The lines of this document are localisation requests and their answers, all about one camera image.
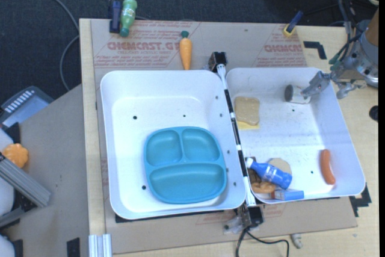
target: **blue toy bottle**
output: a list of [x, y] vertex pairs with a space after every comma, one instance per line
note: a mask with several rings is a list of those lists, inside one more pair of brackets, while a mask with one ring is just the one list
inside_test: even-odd
[[285, 173], [277, 167], [268, 163], [257, 163], [252, 158], [246, 159], [247, 168], [253, 169], [261, 180], [268, 181], [279, 185], [284, 190], [287, 189], [291, 183], [292, 175]]

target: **toy sausage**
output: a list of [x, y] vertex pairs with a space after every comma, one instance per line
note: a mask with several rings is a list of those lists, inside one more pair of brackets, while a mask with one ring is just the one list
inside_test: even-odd
[[334, 177], [334, 174], [330, 168], [330, 151], [328, 149], [324, 149], [321, 151], [320, 160], [321, 160], [321, 172], [326, 183], [335, 184], [336, 178]]

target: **blue plate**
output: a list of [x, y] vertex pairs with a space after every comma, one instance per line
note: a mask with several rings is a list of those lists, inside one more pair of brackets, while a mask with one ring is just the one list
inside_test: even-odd
[[151, 192], [166, 203], [196, 203], [219, 196], [226, 187], [223, 154], [206, 129], [161, 129], [144, 144], [144, 167]]

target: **cardboard sheet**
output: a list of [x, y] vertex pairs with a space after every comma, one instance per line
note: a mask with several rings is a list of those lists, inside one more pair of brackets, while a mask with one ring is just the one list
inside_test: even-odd
[[[182, 70], [179, 56], [182, 30], [189, 32], [193, 42], [192, 70], [204, 69], [214, 51], [226, 53], [227, 71], [235, 67], [306, 67], [302, 43], [296, 33], [285, 37], [284, 27], [283, 24], [137, 20], [129, 37], [121, 38], [108, 32], [108, 20], [91, 20], [105, 221], [113, 253], [235, 241], [239, 235], [223, 232], [223, 224], [235, 215], [232, 210], [123, 222], [116, 217], [109, 202], [99, 88], [102, 77], [112, 70]], [[357, 225], [348, 197], [261, 207], [265, 222], [255, 232], [258, 237]]]

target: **green toy bottle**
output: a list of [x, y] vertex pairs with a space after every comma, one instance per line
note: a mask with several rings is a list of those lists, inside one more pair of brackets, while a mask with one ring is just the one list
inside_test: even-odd
[[122, 13], [120, 14], [120, 35], [127, 37], [129, 34], [129, 28], [132, 26], [135, 20], [135, 10], [138, 4], [136, 0], [124, 0]]

